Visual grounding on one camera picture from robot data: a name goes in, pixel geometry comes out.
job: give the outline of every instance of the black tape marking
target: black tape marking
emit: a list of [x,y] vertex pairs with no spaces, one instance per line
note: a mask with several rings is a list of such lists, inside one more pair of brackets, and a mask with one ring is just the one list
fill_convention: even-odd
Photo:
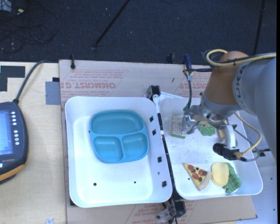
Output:
[[52,78],[52,81],[53,81],[53,82],[59,82],[59,77],[53,77],[53,78]]
[[25,78],[25,66],[1,66],[0,91],[7,91],[7,78]]

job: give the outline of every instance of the blue plate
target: blue plate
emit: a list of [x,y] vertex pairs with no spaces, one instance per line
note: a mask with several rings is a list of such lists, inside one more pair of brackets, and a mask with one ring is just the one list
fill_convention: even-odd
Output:
[[136,161],[149,151],[149,138],[141,116],[130,110],[96,113],[90,120],[91,143],[106,163]]

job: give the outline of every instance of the cardboard sheet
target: cardboard sheet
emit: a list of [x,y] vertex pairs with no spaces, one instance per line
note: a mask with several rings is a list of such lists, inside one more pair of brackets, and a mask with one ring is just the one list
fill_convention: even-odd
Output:
[[[169,94],[189,97],[188,81],[182,72],[184,66],[79,60],[75,61],[74,70],[70,65],[71,60],[59,61],[68,224],[156,224],[155,214],[163,210],[161,203],[88,209],[70,204],[64,106],[73,96],[143,97],[150,85],[159,85],[161,91]],[[193,73],[192,97],[200,97],[209,76],[210,73]],[[178,224],[217,223],[257,217],[251,196],[185,200],[185,204],[187,213],[177,220]]]

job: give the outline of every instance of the metal stand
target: metal stand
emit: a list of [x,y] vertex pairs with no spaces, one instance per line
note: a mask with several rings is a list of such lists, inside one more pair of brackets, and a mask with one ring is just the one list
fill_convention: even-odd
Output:
[[110,24],[107,26],[107,28],[104,30],[104,32],[102,33],[102,35],[97,39],[97,41],[95,43],[93,43],[91,50],[96,50],[98,47],[98,44],[100,43],[100,41],[103,39],[103,37],[106,35],[106,33],[109,31],[109,29],[111,28],[111,26],[113,25],[113,23],[117,20],[117,18],[120,16],[120,14],[122,13],[122,11],[126,8],[127,4],[130,2],[131,0],[126,0],[126,2],[124,3],[124,5],[122,5],[122,7],[120,8],[120,10],[117,12],[117,14],[115,15],[115,17],[113,18],[113,20],[110,22]]
[[256,34],[256,41],[255,41],[255,45],[254,45],[254,52],[253,55],[256,54],[257,51],[257,45],[258,45],[258,41],[259,41],[259,34],[260,34],[260,29],[261,29],[261,25],[262,25],[262,17],[263,17],[263,13],[265,13],[265,4],[266,4],[266,0],[262,0],[261,2],[261,8],[260,8],[260,16],[259,16],[259,22],[258,22],[258,29],[257,29],[257,34]]

